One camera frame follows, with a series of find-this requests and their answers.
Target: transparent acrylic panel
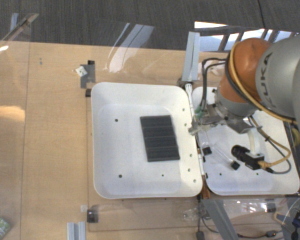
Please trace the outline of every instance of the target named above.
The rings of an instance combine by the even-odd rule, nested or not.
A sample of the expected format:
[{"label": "transparent acrylic panel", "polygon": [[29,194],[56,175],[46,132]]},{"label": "transparent acrylic panel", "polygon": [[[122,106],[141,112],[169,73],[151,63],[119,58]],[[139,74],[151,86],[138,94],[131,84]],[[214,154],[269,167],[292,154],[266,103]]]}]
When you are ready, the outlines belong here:
[{"label": "transparent acrylic panel", "polygon": [[31,22],[36,17],[19,14],[0,41],[0,217],[11,227],[7,240],[20,239],[21,232]]},{"label": "transparent acrylic panel", "polygon": [[[233,26],[220,26],[217,28],[198,30],[202,34],[201,38],[214,38],[217,44],[209,44],[205,42],[205,39],[202,39],[198,60],[198,80],[194,82],[193,88],[202,86],[201,61],[203,59],[209,57],[226,58],[228,55],[227,50],[232,47],[235,41],[241,40],[245,32],[255,31],[258,35],[264,35],[267,38],[269,38],[271,33],[271,31],[265,32],[264,29],[248,29]],[[224,41],[224,35],[229,35],[230,38],[224,42],[223,49],[220,49]],[[89,72],[93,77],[86,81],[84,89],[91,89],[95,84],[101,82],[177,85],[178,80],[182,76],[185,63],[187,37],[188,32],[186,31],[168,32],[152,26],[107,20],[99,21],[96,26],[95,43],[100,45],[86,48],[85,56],[81,56],[81,65],[87,64],[87,60],[95,62],[94,71]],[[223,73],[222,67],[211,70],[208,73],[208,86],[218,86]],[[98,195],[93,182],[91,109],[91,98],[88,97],[86,99],[88,207],[93,207],[98,214],[98,223],[89,223],[89,230],[100,233],[170,228],[176,229],[177,232],[177,228],[189,227],[193,228],[195,232],[198,221],[184,218],[184,211],[194,209],[198,205],[195,197],[110,200]],[[256,211],[263,209],[261,206],[254,208]],[[238,211],[230,209],[229,212],[231,218],[238,215]],[[248,210],[240,211],[239,213],[249,214],[250,212]],[[243,225],[242,228],[244,228],[245,224],[251,224],[251,222],[245,220],[241,221],[241,223]],[[217,236],[212,236],[211,239],[214,239],[214,237],[216,237],[215,239],[220,239]],[[195,234],[191,236],[189,234],[188,239],[195,239]]]}]

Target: gray carpet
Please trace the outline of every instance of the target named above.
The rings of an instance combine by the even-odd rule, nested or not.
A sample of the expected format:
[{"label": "gray carpet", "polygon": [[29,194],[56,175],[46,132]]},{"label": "gray carpet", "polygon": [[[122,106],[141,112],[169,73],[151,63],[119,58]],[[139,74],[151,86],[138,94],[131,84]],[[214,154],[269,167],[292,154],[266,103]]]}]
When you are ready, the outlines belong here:
[{"label": "gray carpet", "polygon": [[0,39],[12,13],[39,13],[33,42],[113,45],[125,23],[155,26],[150,47],[184,49],[194,21],[300,32],[300,0],[0,0]]}]

